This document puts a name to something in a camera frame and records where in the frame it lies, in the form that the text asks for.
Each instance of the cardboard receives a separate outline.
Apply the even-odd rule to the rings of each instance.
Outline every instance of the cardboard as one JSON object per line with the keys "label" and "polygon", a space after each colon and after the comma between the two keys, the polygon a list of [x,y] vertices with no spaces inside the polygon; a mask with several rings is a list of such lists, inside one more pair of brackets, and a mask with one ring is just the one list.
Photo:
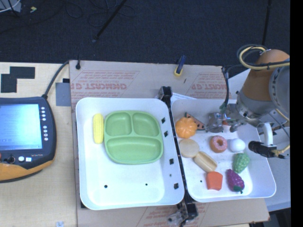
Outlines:
{"label": "cardboard", "polygon": [[[90,210],[81,207],[79,195],[79,163],[75,106],[84,97],[155,98],[162,86],[173,93],[193,98],[222,99],[226,84],[220,66],[184,65],[177,77],[173,64],[130,62],[70,61],[71,110],[75,157],[77,217],[80,227],[172,227],[168,216],[176,213],[177,206],[153,206],[114,210]],[[196,203],[198,216],[185,226],[210,227],[268,221],[264,199]]]}

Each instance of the green toy vegetable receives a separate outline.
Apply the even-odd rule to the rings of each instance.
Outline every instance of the green toy vegetable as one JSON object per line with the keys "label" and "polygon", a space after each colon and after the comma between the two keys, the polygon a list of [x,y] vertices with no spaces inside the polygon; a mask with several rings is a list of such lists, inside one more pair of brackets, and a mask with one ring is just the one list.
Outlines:
{"label": "green toy vegetable", "polygon": [[246,153],[237,153],[232,163],[232,169],[236,173],[241,173],[249,164],[250,158]]}

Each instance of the green plate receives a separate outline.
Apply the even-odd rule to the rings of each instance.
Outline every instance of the green plate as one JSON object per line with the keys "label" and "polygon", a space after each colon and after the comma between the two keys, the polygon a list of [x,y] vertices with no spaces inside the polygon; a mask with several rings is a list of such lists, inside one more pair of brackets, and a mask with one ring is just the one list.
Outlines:
{"label": "green plate", "polygon": [[120,164],[146,164],[163,154],[158,121],[143,111],[115,111],[104,121],[104,143],[108,156]]}

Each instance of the white egg toy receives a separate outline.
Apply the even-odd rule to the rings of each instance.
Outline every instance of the white egg toy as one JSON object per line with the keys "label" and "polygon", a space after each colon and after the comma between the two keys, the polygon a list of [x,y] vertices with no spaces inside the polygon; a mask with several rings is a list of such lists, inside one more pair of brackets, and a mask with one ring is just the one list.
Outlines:
{"label": "white egg toy", "polygon": [[235,138],[230,140],[229,142],[230,144],[230,149],[233,152],[240,152],[243,151],[245,149],[245,142],[239,138]]}

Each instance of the table surface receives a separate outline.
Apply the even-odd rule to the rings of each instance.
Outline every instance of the table surface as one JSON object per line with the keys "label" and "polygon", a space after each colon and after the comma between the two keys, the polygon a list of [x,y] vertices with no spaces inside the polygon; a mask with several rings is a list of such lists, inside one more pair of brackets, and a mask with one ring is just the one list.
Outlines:
{"label": "table surface", "polygon": [[[9,74],[10,66],[36,68],[35,83],[18,79],[16,93],[0,93],[0,97],[32,97],[42,95],[60,64],[4,63],[0,74]],[[0,220],[12,226],[52,227],[62,221],[64,227],[78,226],[72,118],[70,106],[56,105],[55,83],[70,78],[69,66],[63,68],[49,91],[48,101],[57,126],[57,153],[54,163],[40,173],[20,181],[0,184]],[[232,225],[248,227],[248,224]]]}

